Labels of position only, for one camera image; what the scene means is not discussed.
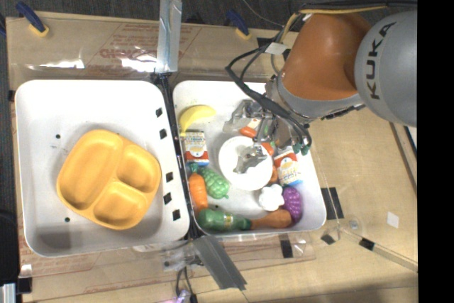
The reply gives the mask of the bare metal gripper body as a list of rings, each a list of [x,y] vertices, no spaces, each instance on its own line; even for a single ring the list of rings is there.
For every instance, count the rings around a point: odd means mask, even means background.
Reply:
[[[254,137],[256,143],[273,142],[278,148],[286,148],[294,144],[294,133],[290,124],[283,118],[271,113],[261,115],[257,133]]]

